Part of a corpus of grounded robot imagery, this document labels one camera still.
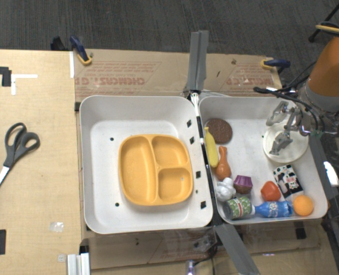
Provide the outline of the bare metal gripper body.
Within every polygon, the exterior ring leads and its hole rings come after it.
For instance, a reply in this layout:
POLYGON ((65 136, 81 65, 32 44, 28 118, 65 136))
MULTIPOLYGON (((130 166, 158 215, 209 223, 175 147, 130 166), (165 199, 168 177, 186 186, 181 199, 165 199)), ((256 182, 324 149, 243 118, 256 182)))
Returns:
POLYGON ((322 136, 330 134, 339 136, 339 111, 328 112, 316 107, 295 107, 298 111, 296 124, 303 136, 322 136))

